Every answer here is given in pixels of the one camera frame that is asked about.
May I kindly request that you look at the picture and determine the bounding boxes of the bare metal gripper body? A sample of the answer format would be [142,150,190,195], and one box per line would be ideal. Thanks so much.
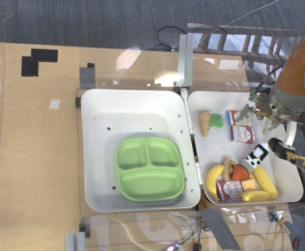
[253,93,292,125]

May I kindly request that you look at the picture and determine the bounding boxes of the small blue and red carton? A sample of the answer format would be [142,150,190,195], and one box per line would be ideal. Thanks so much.
[225,110,243,127]

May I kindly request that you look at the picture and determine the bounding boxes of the purple carton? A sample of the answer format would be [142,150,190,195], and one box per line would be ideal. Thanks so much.
[230,124,256,144]

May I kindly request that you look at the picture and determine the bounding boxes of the green toy grapes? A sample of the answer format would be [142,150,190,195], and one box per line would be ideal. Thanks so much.
[209,113,224,129]

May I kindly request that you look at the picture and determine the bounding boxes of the white and black carton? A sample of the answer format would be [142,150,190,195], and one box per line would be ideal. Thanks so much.
[242,143,270,171]

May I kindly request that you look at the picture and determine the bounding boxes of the tan ice cream cone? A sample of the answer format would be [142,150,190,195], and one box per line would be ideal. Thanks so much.
[198,110,211,138]

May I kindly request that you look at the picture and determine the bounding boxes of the white plastic tray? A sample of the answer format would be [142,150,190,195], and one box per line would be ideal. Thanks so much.
[187,90,304,207]
[80,88,202,214]

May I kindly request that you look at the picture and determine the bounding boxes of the red-orange toy strawberry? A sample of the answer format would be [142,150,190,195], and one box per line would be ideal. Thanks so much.
[231,164,250,181]

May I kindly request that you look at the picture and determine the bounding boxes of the yellow corn cob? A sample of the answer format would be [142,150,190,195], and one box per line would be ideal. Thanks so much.
[253,166,279,200]

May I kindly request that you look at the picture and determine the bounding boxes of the tan toy sausage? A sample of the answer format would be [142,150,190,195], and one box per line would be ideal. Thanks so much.
[222,156,237,181]

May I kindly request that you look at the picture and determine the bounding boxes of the yellow cheese cube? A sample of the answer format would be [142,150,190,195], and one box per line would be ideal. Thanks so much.
[240,178,256,192]

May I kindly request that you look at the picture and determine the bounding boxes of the small yellow squash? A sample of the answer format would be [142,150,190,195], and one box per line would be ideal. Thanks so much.
[241,190,272,203]

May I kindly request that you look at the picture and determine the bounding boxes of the red and white carton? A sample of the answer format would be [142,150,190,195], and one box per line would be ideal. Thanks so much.
[216,180,244,202]

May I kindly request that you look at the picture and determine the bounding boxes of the yellow banana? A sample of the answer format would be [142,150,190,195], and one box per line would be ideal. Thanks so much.
[205,164,225,202]

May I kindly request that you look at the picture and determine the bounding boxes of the green divided plate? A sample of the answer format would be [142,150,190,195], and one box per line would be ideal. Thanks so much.
[115,136,186,202]

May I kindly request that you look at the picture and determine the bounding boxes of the black cylinder on white bracket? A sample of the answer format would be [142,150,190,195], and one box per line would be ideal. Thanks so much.
[268,120,299,159]

